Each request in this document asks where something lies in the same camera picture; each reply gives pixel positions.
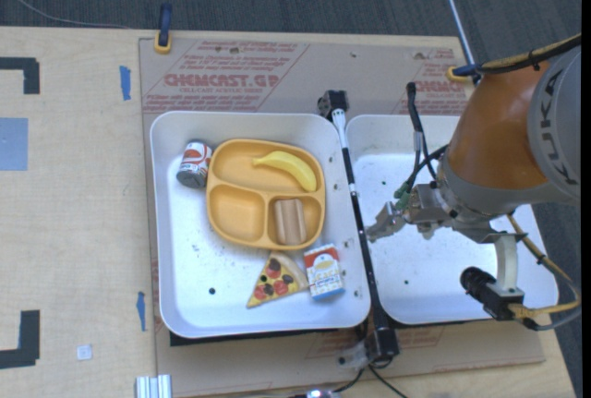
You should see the red and white carton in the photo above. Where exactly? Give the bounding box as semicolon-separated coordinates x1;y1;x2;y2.
303;242;346;301

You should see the brown cardboard board red print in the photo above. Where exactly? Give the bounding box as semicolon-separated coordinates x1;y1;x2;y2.
138;35;547;393

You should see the thin black and white rod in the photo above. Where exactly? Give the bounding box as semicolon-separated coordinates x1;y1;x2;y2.
331;108;393;332

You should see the tan sausage in bun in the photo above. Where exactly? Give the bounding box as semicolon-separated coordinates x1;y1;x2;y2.
272;198;308;247

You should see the red and white can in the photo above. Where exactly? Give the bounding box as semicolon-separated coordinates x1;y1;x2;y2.
175;140;214;190

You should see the yellow banana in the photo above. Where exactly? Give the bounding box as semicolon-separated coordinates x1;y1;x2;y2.
251;150;319;193

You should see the pizza slice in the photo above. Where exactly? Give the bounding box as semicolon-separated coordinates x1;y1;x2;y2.
245;250;310;309

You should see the black block with thin wires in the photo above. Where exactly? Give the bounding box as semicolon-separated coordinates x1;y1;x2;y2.
317;89;350;118
366;325;402;361

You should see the black cylinder on white bracket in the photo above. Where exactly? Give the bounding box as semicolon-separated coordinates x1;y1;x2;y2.
459;231;528;321

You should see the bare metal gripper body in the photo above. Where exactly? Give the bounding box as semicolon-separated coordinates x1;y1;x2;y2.
402;183;459;241

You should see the yellow divided plate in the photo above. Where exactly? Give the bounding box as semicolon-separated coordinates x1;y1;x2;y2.
205;138;328;251

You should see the white plastic tray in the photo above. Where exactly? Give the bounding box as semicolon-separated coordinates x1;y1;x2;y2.
344;114;561;326
149;110;372;339

